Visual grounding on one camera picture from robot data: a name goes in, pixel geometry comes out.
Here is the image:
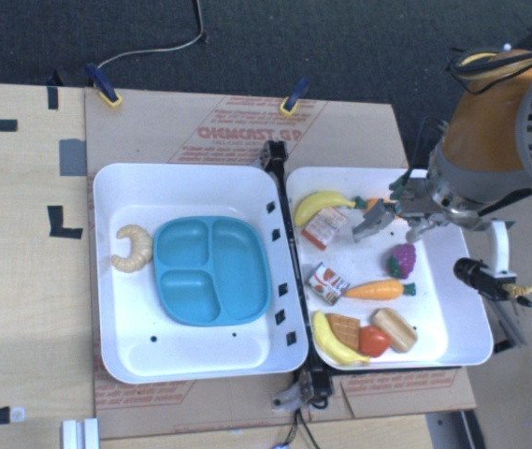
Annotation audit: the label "brown toy waffle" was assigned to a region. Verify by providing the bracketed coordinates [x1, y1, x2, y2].
[324, 312, 362, 352]

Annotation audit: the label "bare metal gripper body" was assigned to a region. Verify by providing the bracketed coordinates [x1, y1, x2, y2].
[392, 177, 487, 231]

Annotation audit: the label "blue divided plate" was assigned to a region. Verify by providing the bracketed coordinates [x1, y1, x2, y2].
[152, 215, 274, 328]

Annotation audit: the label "white plastic tray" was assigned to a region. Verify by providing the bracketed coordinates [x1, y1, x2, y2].
[92, 162, 310, 385]
[285, 166, 496, 372]

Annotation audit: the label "beige toy croissant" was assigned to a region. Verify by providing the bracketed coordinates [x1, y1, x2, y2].
[109, 224, 155, 275]

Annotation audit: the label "purple grapes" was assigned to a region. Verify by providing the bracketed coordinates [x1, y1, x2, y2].
[385, 242, 418, 281]

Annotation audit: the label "black cylinder on white bracket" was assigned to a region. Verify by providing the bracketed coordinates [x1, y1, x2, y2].
[453, 219, 519, 301]

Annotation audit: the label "red toy tomato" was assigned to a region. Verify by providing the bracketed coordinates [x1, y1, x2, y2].
[357, 326, 393, 359]

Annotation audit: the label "brown cardboard board, red print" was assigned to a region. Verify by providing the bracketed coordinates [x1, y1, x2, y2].
[83, 86, 478, 440]

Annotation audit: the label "orange carrot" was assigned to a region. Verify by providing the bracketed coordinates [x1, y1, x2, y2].
[353, 196, 396, 213]
[343, 278, 418, 302]

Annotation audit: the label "thin black rod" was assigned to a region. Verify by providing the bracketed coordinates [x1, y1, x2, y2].
[272, 156, 317, 374]

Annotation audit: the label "black block with thin wires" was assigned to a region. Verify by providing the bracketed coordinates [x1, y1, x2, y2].
[258, 139, 290, 173]
[293, 367, 335, 410]

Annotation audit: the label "tan toy hot dog bun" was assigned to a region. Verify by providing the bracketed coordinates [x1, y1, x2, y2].
[370, 307, 420, 355]

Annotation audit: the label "yellow banana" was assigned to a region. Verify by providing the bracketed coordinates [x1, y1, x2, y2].
[310, 310, 371, 369]
[293, 190, 358, 228]

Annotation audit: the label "orange and white carton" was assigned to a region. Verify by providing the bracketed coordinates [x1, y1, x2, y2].
[305, 262, 352, 307]
[300, 207, 349, 252]

